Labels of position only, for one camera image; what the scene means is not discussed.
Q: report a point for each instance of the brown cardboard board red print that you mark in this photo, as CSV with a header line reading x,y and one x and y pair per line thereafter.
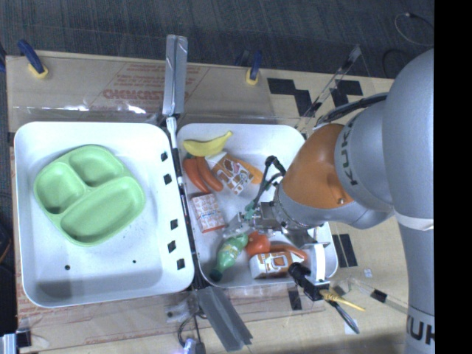
x,y
110,83

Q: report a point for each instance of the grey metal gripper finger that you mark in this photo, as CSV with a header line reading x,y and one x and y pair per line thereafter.
x,y
244,217
236,231

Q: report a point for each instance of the orange and white packet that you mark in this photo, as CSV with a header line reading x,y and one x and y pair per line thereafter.
x,y
208,214

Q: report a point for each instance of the red-orange pepper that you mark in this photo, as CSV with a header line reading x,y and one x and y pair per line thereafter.
x,y
258,245

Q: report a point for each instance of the white plastic tray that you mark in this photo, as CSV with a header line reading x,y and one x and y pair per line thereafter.
x,y
110,271
254,142

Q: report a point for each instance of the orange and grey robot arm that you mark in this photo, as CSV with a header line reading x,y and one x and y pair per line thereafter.
x,y
368,168

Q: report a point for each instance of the black cylinder on white bracket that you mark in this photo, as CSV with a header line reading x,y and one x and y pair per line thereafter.
x,y
317,260

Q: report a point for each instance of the orange and white carton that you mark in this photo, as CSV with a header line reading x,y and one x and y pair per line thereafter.
x,y
271,266

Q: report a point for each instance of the orange carrot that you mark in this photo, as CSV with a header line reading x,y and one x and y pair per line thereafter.
x,y
193,175

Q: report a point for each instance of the yellow banana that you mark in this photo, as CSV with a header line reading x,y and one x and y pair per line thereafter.
x,y
206,146

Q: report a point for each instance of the white carton with brown print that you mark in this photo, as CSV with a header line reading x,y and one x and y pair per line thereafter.
x,y
230,172

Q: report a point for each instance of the green plastic bottle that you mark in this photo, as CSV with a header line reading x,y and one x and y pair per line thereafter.
x,y
228,253

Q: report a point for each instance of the long orange sausage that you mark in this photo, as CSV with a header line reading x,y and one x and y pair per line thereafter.
x,y
291,250

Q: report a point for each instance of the thin black and white rod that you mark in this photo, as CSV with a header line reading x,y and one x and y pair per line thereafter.
x,y
183,201

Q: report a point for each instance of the green divided plate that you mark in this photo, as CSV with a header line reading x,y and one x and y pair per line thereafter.
x,y
96,205

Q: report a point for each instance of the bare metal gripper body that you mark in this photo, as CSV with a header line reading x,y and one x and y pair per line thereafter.
x,y
268,216

